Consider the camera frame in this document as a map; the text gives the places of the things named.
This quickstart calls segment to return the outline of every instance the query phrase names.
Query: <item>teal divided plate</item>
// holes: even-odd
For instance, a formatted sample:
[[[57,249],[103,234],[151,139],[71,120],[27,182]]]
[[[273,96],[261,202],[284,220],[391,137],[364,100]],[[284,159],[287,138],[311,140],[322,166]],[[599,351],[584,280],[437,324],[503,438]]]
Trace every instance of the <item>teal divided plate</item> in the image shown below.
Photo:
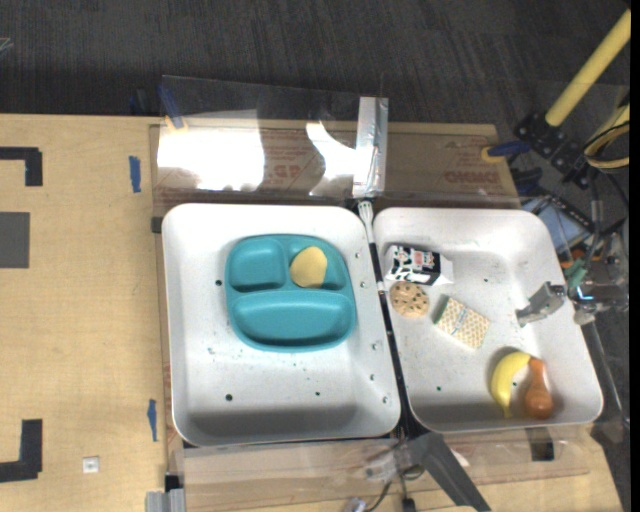
[[[320,288],[301,288],[289,275],[296,255],[319,247],[327,257]],[[340,253],[319,238],[265,235],[246,238],[225,265],[227,310],[233,330],[261,350],[300,352],[338,345],[353,330],[356,305]]]

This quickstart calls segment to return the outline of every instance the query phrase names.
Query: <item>wooden table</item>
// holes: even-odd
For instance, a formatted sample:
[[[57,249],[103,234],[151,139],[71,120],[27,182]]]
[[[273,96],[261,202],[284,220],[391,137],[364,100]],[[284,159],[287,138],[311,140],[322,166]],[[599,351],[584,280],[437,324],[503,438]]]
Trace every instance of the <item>wooden table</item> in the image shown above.
[[[0,211],[30,213],[28,269],[0,269],[0,461],[43,420],[43,471],[0,484],[0,509],[142,511],[167,464],[149,128],[156,118],[0,115],[0,146],[38,147],[44,183],[0,161]],[[141,165],[134,192],[129,157]],[[157,408],[157,441],[147,416]],[[619,510],[600,447],[587,475],[481,486],[495,510]],[[100,470],[83,473],[83,458]],[[414,495],[419,510],[451,505]],[[340,510],[344,502],[269,510]],[[381,511],[399,510],[388,499]]]

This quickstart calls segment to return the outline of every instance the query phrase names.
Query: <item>white square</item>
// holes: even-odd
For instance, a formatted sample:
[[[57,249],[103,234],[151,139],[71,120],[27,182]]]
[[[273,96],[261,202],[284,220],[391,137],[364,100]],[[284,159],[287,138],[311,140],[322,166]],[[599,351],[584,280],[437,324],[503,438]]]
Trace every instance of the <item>white square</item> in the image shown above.
[[[98,473],[100,471],[100,457],[84,457],[82,459],[83,473]]]

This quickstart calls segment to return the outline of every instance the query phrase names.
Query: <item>yellow pole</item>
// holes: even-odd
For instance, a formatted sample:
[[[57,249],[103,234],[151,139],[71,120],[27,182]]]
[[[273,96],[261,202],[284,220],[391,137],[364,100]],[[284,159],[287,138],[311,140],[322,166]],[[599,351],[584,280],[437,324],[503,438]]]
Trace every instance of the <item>yellow pole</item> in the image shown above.
[[[560,126],[564,122],[629,39],[631,39],[631,10],[627,9],[549,109],[545,116],[549,125]]]

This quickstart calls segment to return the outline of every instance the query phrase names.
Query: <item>banana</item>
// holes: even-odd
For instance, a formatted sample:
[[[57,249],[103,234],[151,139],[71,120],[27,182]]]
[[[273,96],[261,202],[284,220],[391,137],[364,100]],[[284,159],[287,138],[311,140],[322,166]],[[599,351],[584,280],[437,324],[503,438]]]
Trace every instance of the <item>banana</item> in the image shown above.
[[[512,352],[504,356],[491,376],[491,396],[498,402],[505,418],[511,418],[511,389],[514,374],[529,363],[531,356],[526,352]]]

